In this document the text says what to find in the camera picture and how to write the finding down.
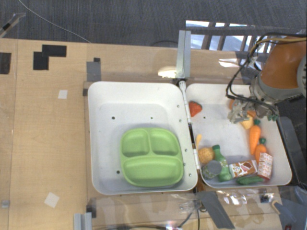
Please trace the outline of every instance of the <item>white wire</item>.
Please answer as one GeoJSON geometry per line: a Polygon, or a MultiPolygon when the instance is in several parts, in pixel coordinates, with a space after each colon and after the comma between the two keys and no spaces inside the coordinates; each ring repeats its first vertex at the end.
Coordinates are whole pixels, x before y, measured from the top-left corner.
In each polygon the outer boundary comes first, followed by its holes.
{"type": "Polygon", "coordinates": [[[70,31],[70,30],[68,30],[68,29],[65,29],[65,28],[63,28],[63,27],[61,27],[61,26],[59,26],[59,25],[57,25],[57,24],[54,24],[53,22],[51,22],[51,21],[45,19],[44,17],[40,16],[38,13],[36,13],[36,12],[34,12],[33,10],[31,10],[30,8],[28,8],[21,0],[18,0],[18,1],[19,1],[26,9],[28,9],[30,12],[32,12],[33,14],[35,14],[36,16],[38,16],[39,18],[41,18],[42,20],[44,20],[44,21],[46,21],[46,22],[48,22],[48,23],[54,25],[55,27],[58,27],[59,29],[62,29],[62,30],[64,30],[64,31],[66,31],[66,32],[69,32],[69,33],[71,33],[71,34],[74,34],[75,36],[77,36],[77,37],[83,39],[84,41],[86,41],[86,42],[88,42],[88,43],[91,43],[91,42],[88,41],[86,38],[84,38],[84,37],[82,37],[82,36],[80,36],[80,35],[78,35],[78,34],[72,32],[72,31],[70,31]]]}

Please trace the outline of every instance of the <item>green bottle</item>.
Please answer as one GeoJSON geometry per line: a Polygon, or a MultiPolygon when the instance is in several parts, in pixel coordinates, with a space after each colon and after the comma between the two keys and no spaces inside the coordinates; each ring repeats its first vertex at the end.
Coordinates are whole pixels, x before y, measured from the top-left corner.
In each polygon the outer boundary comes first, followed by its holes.
{"type": "Polygon", "coordinates": [[[225,159],[225,157],[220,152],[220,146],[215,145],[212,147],[214,153],[215,153],[215,160],[219,161],[222,165],[222,171],[219,174],[219,181],[220,182],[226,182],[232,179],[232,176],[229,172],[228,163],[225,159]]]}

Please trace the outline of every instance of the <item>green plate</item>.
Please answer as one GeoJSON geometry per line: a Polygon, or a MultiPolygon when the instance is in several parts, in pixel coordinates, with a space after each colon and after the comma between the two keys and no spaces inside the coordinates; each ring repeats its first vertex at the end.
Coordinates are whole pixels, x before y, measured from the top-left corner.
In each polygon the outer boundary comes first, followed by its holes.
{"type": "Polygon", "coordinates": [[[183,176],[178,139],[167,129],[136,128],[124,133],[120,161],[125,179],[134,186],[173,185],[183,176]]]}

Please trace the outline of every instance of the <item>wooden tabletop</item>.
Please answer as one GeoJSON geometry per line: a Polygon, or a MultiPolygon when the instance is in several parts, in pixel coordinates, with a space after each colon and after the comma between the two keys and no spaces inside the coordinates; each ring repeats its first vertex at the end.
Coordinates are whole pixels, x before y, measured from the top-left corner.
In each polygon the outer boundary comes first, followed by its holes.
{"type": "MultiPolygon", "coordinates": [[[[11,53],[12,62],[10,73],[0,74],[0,200],[10,201],[0,208],[0,229],[73,229],[73,215],[85,213],[92,197],[98,205],[93,229],[186,217],[178,205],[190,194],[108,197],[91,191],[86,161],[86,62],[101,59],[104,81],[170,82],[157,73],[176,65],[177,49],[0,39],[1,52],[11,53]],[[33,70],[33,54],[43,44],[67,46],[67,55],[50,57],[49,70],[33,70]],[[61,90],[66,99],[59,99],[61,90]],[[45,204],[49,193],[59,197],[55,207],[45,204]]],[[[228,83],[237,68],[220,62],[235,58],[233,52],[192,50],[193,81],[228,83]]],[[[269,190],[279,197],[277,188],[269,190]]],[[[241,205],[220,200],[236,229],[280,229],[278,215],[257,198],[241,205]]],[[[208,213],[201,214],[201,225],[216,229],[208,213]]],[[[196,226],[193,215],[184,229],[196,226]]]]}

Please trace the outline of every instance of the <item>green vegetable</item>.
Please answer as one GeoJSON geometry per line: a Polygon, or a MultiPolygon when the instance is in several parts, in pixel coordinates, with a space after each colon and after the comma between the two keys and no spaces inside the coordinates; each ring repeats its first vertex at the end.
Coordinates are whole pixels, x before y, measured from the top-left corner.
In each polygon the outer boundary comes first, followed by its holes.
{"type": "Polygon", "coordinates": [[[240,177],[237,179],[237,183],[241,184],[241,185],[249,185],[252,183],[257,183],[257,182],[263,182],[263,178],[259,177],[259,176],[252,176],[252,177],[240,177]]]}

